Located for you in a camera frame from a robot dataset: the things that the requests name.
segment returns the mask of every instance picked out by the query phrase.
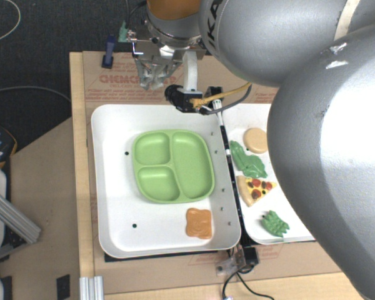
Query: green plate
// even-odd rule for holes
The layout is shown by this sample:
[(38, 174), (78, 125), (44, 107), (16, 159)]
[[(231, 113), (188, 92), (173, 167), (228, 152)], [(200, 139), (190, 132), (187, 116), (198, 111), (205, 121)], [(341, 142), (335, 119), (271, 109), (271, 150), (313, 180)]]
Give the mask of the green plate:
[(133, 143), (132, 159), (140, 192), (157, 203), (198, 201), (214, 189), (207, 144), (195, 132), (145, 132)]

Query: yellow cable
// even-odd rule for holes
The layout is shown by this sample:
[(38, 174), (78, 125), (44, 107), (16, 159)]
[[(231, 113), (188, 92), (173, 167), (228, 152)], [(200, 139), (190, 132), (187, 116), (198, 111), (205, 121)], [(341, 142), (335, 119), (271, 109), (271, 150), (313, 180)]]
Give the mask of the yellow cable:
[(246, 84), (244, 84), (243, 86), (241, 86), (237, 89), (227, 91), (227, 92), (222, 92), (222, 93), (216, 94), (216, 95), (211, 96), (211, 97), (205, 97), (203, 99), (192, 98), (192, 99), (190, 99), (190, 102), (193, 104), (193, 108), (199, 108), (199, 107), (204, 106), (204, 105), (206, 105), (207, 103), (209, 103), (213, 100), (221, 99), (221, 98), (224, 98), (226, 96), (230, 96), (231, 94), (234, 94), (234, 93), (239, 93), (239, 92), (247, 89), (250, 85), (251, 85), (251, 82), (247, 82)]

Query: round cookie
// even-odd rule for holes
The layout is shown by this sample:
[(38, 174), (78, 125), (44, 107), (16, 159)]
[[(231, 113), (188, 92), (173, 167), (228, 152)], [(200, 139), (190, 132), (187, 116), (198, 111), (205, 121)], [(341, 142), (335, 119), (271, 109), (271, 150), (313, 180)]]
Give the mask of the round cookie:
[(243, 143), (252, 153), (265, 153), (268, 151), (267, 133), (258, 127), (248, 129), (244, 133)]

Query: white tray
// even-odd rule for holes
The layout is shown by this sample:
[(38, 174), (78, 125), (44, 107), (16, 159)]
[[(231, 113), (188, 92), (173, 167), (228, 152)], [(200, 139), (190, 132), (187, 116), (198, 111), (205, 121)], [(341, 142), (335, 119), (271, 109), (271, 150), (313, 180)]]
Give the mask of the white tray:
[[(106, 104), (93, 112), (91, 122), (99, 240), (108, 255), (131, 258), (213, 251), (238, 243), (241, 227), (215, 115), (184, 114), (173, 106)], [(131, 157), (133, 141), (143, 132), (161, 129), (186, 129), (205, 140), (215, 175), (215, 188), (209, 197), (158, 204), (139, 192)], [(186, 235), (189, 208), (211, 210), (211, 239)]]
[[(266, 131), (270, 107), (270, 104), (238, 104), (237, 106), (225, 110), (222, 114), (222, 118), (229, 141), (237, 141), (244, 147), (243, 135), (247, 129), (261, 128)], [(271, 166), (268, 152), (257, 154), (257, 156), (261, 158), (266, 167), (266, 172), (268, 174), (266, 180), (278, 183)], [(235, 165), (234, 173), (236, 176), (243, 175), (241, 171), (236, 169)], [(314, 240), (311, 233), (294, 212), (279, 185), (251, 207), (247, 207), (246, 203), (241, 198), (240, 203), (247, 234), (257, 243), (274, 244)], [(290, 230), (284, 234), (283, 238), (273, 236), (263, 228), (261, 219), (269, 210), (275, 211), (283, 221), (289, 224)]]

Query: blue clip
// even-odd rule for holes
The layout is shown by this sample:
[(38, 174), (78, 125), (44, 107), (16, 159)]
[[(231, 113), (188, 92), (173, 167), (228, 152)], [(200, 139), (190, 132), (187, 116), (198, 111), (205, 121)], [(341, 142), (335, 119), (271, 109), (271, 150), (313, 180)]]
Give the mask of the blue clip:
[(101, 66), (106, 69), (111, 69), (113, 67), (113, 52), (114, 52), (114, 47), (115, 47), (115, 37), (112, 35), (109, 35), (107, 37), (107, 42), (106, 42), (106, 54), (102, 57), (102, 63)]

